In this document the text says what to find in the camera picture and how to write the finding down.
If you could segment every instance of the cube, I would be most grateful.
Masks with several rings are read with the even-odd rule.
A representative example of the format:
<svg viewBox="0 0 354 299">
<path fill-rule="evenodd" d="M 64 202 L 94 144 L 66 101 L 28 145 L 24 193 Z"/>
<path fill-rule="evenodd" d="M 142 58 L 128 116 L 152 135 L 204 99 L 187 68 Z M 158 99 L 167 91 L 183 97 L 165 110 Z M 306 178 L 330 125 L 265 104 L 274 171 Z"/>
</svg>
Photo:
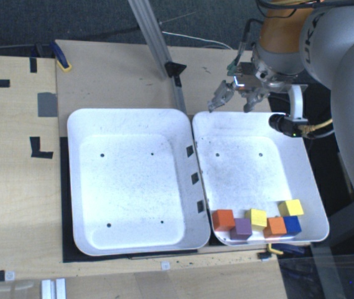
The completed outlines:
<svg viewBox="0 0 354 299">
<path fill-rule="evenodd" d="M 265 238 L 277 238 L 287 234 L 283 217 L 271 217 L 267 219 L 267 226 L 263 230 Z"/>
<path fill-rule="evenodd" d="M 304 215 L 299 199 L 284 201 L 278 205 L 281 216 L 300 216 Z"/>
<path fill-rule="evenodd" d="M 235 218 L 231 209 L 218 209 L 212 214 L 214 231 L 228 232 L 235 226 Z"/>
<path fill-rule="evenodd" d="M 283 217 L 284 224 L 286 226 L 286 236 L 292 237 L 301 232 L 301 225 L 297 216 Z"/>
<path fill-rule="evenodd" d="M 267 225 L 266 211 L 262 211 L 260 209 L 251 208 L 245 213 L 245 218 L 250 219 L 251 228 L 255 231 L 261 232 Z"/>
<path fill-rule="evenodd" d="M 253 230 L 248 218 L 235 218 L 235 226 L 230 231 L 232 240 L 247 240 L 252 234 Z"/>
</svg>

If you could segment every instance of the blue cube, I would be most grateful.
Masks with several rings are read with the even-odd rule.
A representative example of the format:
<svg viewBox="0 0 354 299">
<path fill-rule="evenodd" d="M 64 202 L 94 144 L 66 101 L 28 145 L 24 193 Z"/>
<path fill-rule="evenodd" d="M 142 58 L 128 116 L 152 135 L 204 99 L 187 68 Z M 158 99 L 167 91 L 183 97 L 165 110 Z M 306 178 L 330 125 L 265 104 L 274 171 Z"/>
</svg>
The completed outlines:
<svg viewBox="0 0 354 299">
<path fill-rule="evenodd" d="M 292 237 L 301 232 L 301 226 L 297 216 L 286 216 L 283 217 L 283 220 L 287 230 L 287 234 L 285 236 Z"/>
<path fill-rule="evenodd" d="M 230 230 L 232 240 L 246 240 L 253 234 L 249 218 L 235 218 L 235 226 Z"/>
</svg>

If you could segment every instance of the wooden table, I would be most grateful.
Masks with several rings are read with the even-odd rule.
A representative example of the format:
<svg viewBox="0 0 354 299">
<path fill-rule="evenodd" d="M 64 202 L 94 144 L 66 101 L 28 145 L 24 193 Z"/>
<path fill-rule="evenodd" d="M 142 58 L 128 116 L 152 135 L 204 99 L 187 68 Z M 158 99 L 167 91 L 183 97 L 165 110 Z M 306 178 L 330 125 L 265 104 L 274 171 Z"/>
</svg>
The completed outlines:
<svg viewBox="0 0 354 299">
<path fill-rule="evenodd" d="M 106 70 L 106 76 L 112 75 L 114 81 L 124 81 L 124 85 L 123 63 L 134 68 L 142 59 L 151 59 L 145 45 L 63 41 L 59 44 L 76 70 L 90 60 L 90 55 L 85 53 L 86 59 L 73 61 L 78 53 L 72 50 L 79 47 L 117 50 L 110 52 L 117 68 Z M 181 76 L 187 90 L 184 96 L 188 114 L 206 110 L 207 100 L 226 78 L 225 68 L 236 56 L 235 51 L 171 47 L 170 52 L 176 62 L 188 65 Z M 154 65 L 150 61 L 145 65 Z M 139 91 L 139 87 L 127 85 L 127 90 L 134 90 L 132 97 L 146 97 L 154 105 L 173 107 L 169 91 L 164 90 L 165 82 L 156 79 L 155 70 L 129 70 L 127 76 L 143 81 L 146 87 Z M 76 107 L 90 103 L 76 102 L 76 97 L 67 102 L 67 76 L 57 69 L 54 59 L 37 59 L 37 73 L 31 73 L 28 58 L 0 56 L 0 79 L 11 81 L 11 87 L 0 88 L 0 270 L 15 272 L 17 281 L 36 280 L 32 289 L 37 289 L 41 279 L 68 278 L 68 294 L 73 294 L 73 298 L 79 298 L 77 294 L 87 298 L 84 293 L 89 292 L 95 293 L 95 298 L 105 298 L 109 291 L 114 296 L 106 298 L 149 298 L 147 294 L 152 290 L 152 293 L 162 291 L 159 288 L 162 284 L 172 289 L 172 295 L 167 298 L 219 298 L 221 295 L 236 298 L 242 292 L 256 298 L 286 298 L 276 258 L 259 261 L 257 253 L 262 249 L 258 247 L 206 246 L 197 254 L 189 255 L 63 263 L 59 138 L 66 135 L 67 115 Z M 38 116 L 37 94 L 45 92 L 58 95 L 59 118 Z M 164 94 L 161 100 L 159 92 Z M 117 99 L 109 105 L 125 107 L 127 103 Z M 235 97 L 222 110 L 241 110 L 242 106 L 243 101 Z M 257 110 L 269 110 L 268 103 L 262 103 Z M 54 152 L 52 159 L 30 157 L 31 136 L 40 137 L 42 151 Z M 163 261 L 170 263 L 170 270 L 161 272 Z M 162 278 L 166 279 L 165 283 L 159 283 Z"/>
</svg>

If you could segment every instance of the table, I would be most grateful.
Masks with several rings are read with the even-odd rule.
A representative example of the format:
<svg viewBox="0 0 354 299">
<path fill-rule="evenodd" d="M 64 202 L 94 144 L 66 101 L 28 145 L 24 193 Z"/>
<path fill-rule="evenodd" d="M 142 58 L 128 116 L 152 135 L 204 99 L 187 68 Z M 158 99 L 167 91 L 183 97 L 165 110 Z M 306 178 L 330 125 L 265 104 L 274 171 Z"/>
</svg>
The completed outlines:
<svg viewBox="0 0 354 299">
<path fill-rule="evenodd" d="M 199 289 L 201 294 L 212 292 L 214 297 L 218 291 L 232 294 L 249 289 L 256 297 L 263 294 L 265 298 L 267 294 L 269 298 L 272 294 L 273 298 L 285 298 L 276 258 L 260 262 L 257 253 L 262 249 L 255 247 L 206 246 L 197 254 L 172 257 L 62 262 L 59 138 L 66 135 L 68 114 L 77 107 L 139 107 L 142 101 L 152 107 L 173 107 L 174 103 L 165 86 L 167 82 L 156 78 L 154 62 L 145 45 L 58 43 L 76 71 L 100 50 L 106 65 L 98 71 L 104 74 L 87 76 L 82 70 L 80 77 L 85 75 L 100 86 L 101 81 L 112 76 L 114 83 L 109 88 L 114 102 L 105 99 L 98 104 L 90 102 L 95 97 L 90 99 L 89 94 L 79 95 L 85 80 L 77 83 L 77 77 L 73 83 L 66 83 L 67 74 L 60 72 L 54 59 L 37 59 L 37 72 L 32 73 L 28 58 L 0 57 L 0 79 L 11 81 L 11 87 L 0 88 L 0 270 L 13 271 L 17 281 L 71 278 L 67 279 L 68 293 L 81 295 L 83 289 L 99 291 L 101 287 L 106 293 L 104 280 L 109 278 L 105 284 L 119 285 L 127 297 L 147 298 L 142 289 L 151 285 L 146 288 L 150 291 L 159 278 L 166 278 L 173 284 L 176 298 L 195 298 Z M 181 75 L 188 115 L 206 110 L 207 100 L 226 78 L 225 68 L 235 51 L 171 47 L 170 53 L 175 62 L 188 67 Z M 74 93 L 70 92 L 71 85 L 75 86 Z M 39 93 L 57 94 L 58 118 L 39 116 Z M 221 110 L 241 110 L 242 106 L 243 101 L 235 97 Z M 269 110 L 268 103 L 256 109 Z M 30 157 L 32 136 L 40 137 L 42 151 L 54 152 L 52 159 Z M 165 260 L 170 263 L 170 270 L 161 272 L 161 262 Z M 140 280 L 137 288 L 128 283 L 129 278 Z"/>
</svg>

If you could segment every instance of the empty white tray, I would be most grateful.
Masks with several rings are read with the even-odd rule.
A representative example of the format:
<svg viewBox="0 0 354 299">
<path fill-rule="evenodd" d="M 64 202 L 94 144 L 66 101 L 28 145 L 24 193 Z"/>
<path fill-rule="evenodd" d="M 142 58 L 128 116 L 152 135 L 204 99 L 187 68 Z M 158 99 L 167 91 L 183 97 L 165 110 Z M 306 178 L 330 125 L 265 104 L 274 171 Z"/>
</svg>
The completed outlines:
<svg viewBox="0 0 354 299">
<path fill-rule="evenodd" d="M 207 243 L 210 223 L 185 114 L 81 109 L 67 128 L 73 236 L 82 252 L 161 252 Z"/>
<path fill-rule="evenodd" d="M 210 212 L 232 209 L 244 217 L 251 208 L 268 217 L 280 216 L 277 205 L 300 199 L 304 215 L 302 232 L 295 237 L 265 239 L 253 232 L 247 241 L 231 240 L 229 232 L 215 232 L 226 245 L 270 242 L 315 242 L 329 232 L 304 142 L 272 129 L 272 113 L 200 112 L 193 119 L 193 133 Z"/>
</svg>

